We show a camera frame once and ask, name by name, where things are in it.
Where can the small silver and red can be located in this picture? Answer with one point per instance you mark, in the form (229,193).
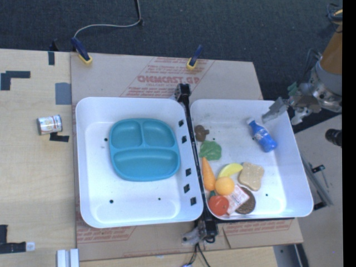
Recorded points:
(49,124)

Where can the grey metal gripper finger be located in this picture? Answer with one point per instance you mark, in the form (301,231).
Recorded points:
(276,110)
(299,115)

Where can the orange toy orange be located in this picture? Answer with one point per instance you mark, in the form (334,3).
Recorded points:
(224,186)

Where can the yellow banana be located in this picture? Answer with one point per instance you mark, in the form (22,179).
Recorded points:
(229,169)

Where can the brown round biscuit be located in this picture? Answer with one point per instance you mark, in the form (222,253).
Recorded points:
(248,206)

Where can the blue plastic bottle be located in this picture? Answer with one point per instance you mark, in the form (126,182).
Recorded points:
(263,137)

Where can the green toy lettuce leaf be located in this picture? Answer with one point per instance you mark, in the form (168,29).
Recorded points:
(210,150)

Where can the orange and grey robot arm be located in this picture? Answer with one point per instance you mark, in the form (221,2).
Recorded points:
(332,54)

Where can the blue divided plate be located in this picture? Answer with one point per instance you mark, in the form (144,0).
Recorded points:
(144,160)

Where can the red toy tomato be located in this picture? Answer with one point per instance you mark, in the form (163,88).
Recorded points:
(218,205)

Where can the black cylinder on white bracket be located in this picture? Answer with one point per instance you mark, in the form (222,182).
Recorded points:
(334,137)

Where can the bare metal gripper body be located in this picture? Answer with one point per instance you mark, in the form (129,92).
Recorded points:
(320,99)

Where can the pink and white packet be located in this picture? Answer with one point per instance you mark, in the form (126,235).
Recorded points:
(237,199)

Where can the white plastic tray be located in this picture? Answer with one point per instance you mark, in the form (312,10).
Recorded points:
(236,121)
(133,202)

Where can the tan toy bread slice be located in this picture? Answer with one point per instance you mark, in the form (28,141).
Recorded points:
(251,176)

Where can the brown cardboard board, red print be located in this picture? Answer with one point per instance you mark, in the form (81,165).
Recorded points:
(111,74)

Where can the orange toy carrot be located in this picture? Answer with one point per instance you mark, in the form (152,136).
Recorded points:
(208,175)

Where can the brown toy mushroom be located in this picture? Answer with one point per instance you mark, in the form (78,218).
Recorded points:
(200,133)

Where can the thin black and white rod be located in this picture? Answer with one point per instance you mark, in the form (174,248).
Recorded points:
(192,143)

